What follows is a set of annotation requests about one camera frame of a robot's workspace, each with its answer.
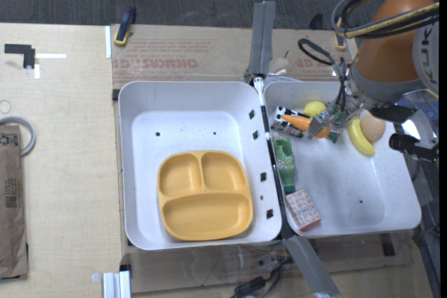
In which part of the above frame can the beige round bread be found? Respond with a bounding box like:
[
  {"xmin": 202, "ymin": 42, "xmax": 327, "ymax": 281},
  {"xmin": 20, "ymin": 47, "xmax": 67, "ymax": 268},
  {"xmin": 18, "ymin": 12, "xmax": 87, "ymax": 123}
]
[{"xmin": 359, "ymin": 111, "xmax": 387, "ymax": 143}]

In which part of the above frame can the green plastic bottle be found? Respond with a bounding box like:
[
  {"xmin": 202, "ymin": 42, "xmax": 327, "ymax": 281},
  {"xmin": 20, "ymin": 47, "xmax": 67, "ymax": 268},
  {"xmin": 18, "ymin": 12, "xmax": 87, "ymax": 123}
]
[{"xmin": 272, "ymin": 137, "xmax": 298, "ymax": 194}]

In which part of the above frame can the black cylinder on white bracket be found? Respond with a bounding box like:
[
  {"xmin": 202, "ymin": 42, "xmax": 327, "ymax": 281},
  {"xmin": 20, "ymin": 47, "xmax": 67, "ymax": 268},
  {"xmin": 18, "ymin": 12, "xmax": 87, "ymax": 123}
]
[{"xmin": 369, "ymin": 104, "xmax": 440, "ymax": 163}]

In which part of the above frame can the yellow lemon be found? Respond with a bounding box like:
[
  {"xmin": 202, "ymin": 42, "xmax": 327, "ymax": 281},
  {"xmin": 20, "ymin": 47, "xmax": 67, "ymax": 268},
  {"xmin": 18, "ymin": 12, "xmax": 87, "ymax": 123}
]
[{"xmin": 302, "ymin": 100, "xmax": 328, "ymax": 118}]

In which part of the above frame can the yellow divided plate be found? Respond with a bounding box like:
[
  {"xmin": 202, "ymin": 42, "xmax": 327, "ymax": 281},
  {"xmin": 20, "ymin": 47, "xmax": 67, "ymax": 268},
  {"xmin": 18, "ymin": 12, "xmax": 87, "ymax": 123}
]
[{"xmin": 156, "ymin": 149, "xmax": 254, "ymax": 242}]

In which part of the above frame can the black and white cow-print carton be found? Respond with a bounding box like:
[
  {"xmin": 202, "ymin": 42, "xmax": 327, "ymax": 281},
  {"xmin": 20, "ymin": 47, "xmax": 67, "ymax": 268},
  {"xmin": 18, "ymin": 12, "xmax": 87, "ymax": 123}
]
[{"xmin": 271, "ymin": 105, "xmax": 312, "ymax": 139}]

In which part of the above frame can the white plastic tray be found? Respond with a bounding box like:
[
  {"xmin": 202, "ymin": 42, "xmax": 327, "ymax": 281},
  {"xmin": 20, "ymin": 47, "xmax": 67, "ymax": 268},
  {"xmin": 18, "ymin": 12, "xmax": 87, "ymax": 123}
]
[
  {"xmin": 262, "ymin": 80, "xmax": 423, "ymax": 239},
  {"xmin": 117, "ymin": 80, "xmax": 283, "ymax": 251}
]

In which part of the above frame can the thin black and white rod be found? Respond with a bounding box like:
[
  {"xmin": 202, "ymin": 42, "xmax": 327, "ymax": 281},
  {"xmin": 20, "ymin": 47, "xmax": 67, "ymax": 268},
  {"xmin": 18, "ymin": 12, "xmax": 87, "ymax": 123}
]
[{"xmin": 252, "ymin": 76, "xmax": 291, "ymax": 239}]

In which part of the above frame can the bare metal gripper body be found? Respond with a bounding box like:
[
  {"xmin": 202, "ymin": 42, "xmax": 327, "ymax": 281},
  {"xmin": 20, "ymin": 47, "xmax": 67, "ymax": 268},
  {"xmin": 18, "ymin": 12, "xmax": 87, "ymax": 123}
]
[{"xmin": 326, "ymin": 80, "xmax": 376, "ymax": 126}]

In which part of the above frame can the brown paper bag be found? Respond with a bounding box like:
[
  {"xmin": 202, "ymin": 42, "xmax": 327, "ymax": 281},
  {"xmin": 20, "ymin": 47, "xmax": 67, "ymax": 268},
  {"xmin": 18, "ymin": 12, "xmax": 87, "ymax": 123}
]
[{"xmin": 0, "ymin": 124, "xmax": 29, "ymax": 280}]

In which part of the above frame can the orange and white carton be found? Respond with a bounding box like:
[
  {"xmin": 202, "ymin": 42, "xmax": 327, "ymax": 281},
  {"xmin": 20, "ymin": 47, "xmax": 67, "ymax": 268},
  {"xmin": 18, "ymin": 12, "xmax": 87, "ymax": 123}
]
[{"xmin": 284, "ymin": 188, "xmax": 323, "ymax": 232}]

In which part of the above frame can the brown cardboard board red print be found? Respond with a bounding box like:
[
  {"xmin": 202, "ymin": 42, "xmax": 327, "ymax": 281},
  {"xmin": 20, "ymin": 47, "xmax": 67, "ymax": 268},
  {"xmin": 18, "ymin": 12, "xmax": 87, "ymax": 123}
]
[{"xmin": 110, "ymin": 23, "xmax": 420, "ymax": 294}]

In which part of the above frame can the yellow banana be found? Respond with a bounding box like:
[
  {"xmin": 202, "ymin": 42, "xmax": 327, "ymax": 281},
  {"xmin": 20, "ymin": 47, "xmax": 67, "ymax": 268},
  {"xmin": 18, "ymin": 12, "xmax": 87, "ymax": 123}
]
[{"xmin": 346, "ymin": 117, "xmax": 376, "ymax": 156}]

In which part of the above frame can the orange carrot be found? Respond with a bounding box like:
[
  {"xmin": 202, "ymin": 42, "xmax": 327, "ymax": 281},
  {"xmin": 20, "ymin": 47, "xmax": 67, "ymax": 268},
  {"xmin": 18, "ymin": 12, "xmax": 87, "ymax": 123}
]
[{"xmin": 281, "ymin": 113, "xmax": 331, "ymax": 140}]

